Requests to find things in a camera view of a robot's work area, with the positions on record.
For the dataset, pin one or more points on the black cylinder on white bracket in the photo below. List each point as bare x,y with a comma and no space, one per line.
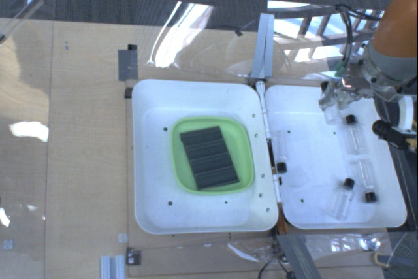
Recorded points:
388,132

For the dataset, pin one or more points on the white plastic tray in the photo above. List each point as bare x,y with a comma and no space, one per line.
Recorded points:
153,157
310,157

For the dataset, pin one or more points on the thin black and white rod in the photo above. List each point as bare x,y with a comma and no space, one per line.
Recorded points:
268,137

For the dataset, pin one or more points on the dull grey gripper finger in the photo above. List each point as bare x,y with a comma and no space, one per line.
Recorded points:
323,100
343,100

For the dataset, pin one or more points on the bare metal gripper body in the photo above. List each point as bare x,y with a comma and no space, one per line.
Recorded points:
365,85

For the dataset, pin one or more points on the green plate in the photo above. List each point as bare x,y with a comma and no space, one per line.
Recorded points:
176,153

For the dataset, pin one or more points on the clear bottle with black cap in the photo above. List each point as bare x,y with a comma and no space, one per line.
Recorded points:
333,117
341,202
356,137
365,176
281,147

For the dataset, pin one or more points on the black ribbed rectangular block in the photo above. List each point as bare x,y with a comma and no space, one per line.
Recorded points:
209,158

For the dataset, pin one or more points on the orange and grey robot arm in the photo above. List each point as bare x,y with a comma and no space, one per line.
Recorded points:
398,26

